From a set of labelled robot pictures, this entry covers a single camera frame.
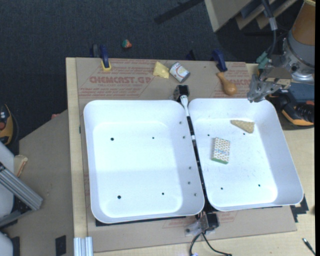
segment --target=white tray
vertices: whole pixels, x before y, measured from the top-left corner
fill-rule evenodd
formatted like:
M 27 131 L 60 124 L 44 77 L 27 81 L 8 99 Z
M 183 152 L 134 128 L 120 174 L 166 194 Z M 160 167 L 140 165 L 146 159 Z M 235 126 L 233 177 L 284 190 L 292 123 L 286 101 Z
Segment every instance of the white tray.
M 298 204 L 303 189 L 274 106 L 267 100 L 194 99 L 190 102 L 210 204 L 220 211 Z M 253 133 L 231 120 L 254 122 Z M 228 164 L 211 160 L 213 138 L 230 141 Z
M 103 223 L 198 214 L 204 207 L 183 107 L 94 100 L 84 109 L 91 210 Z
M 209 203 L 220 211 L 298 204 L 302 186 L 278 115 L 264 100 L 189 104 Z M 94 100 L 83 112 L 91 210 L 103 223 L 182 217 L 204 207 L 183 107 L 173 100 Z M 231 120 L 254 122 L 247 133 Z M 213 138 L 231 142 L 211 160 Z

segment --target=black floor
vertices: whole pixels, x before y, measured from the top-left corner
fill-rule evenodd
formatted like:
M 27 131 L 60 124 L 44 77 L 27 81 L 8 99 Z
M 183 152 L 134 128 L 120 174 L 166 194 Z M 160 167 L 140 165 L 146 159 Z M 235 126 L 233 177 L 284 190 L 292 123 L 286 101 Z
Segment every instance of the black floor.
M 0 103 L 15 115 L 19 138 L 67 109 L 65 58 L 89 57 L 92 44 L 105 44 L 110 58 L 185 60 L 193 50 L 197 60 L 208 61 L 220 49 L 225 61 L 253 63 L 272 42 L 270 27 L 260 30 L 255 21 L 239 30 L 231 19 L 214 33 L 201 0 L 160 19 L 186 2 L 1 1 Z M 281 28 L 291 28 L 302 3 L 277 18 Z M 124 39 L 132 43 L 126 51 Z

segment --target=copper-colored cylinder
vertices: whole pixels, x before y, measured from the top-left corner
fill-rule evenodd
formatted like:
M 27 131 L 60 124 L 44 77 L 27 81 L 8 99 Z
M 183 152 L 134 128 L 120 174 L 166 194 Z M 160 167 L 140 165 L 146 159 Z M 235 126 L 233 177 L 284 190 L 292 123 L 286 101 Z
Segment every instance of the copper-colored cylinder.
M 316 0 L 305 0 L 293 24 L 292 36 L 301 44 L 315 46 Z

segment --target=white cable connector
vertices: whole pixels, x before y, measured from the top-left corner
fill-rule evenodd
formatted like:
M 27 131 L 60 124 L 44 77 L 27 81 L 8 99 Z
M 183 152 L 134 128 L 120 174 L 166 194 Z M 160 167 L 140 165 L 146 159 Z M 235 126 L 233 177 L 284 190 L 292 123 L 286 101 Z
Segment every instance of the white cable connector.
M 181 104 L 184 107 L 184 111 L 187 117 L 189 117 L 189 110 L 188 110 L 188 97 L 186 95 L 180 96 Z

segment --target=cardboard sheet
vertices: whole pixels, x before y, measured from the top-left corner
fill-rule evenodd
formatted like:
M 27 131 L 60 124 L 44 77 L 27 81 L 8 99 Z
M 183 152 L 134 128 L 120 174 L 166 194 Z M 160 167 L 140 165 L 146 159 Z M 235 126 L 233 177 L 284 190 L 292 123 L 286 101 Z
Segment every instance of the cardboard sheet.
M 194 216 L 153 220 L 126 224 L 96 225 L 91 212 L 86 135 L 83 119 L 85 105 L 96 99 L 167 100 L 177 85 L 169 79 L 154 76 L 156 61 L 168 68 L 174 60 L 110 59 L 111 71 L 105 72 L 98 58 L 76 58 L 79 116 L 84 172 L 85 203 L 88 235 L 93 238 L 94 251 L 142 248 L 159 245 L 189 243 L 185 227 L 196 221 Z M 235 83 L 238 93 L 229 96 L 223 92 L 214 61 L 179 61 L 191 74 L 183 83 L 188 85 L 189 101 L 195 98 L 246 98 L 250 75 L 244 62 L 227 62 L 224 76 Z M 289 206 L 218 212 L 220 227 L 208 239 L 225 239 L 297 230 Z

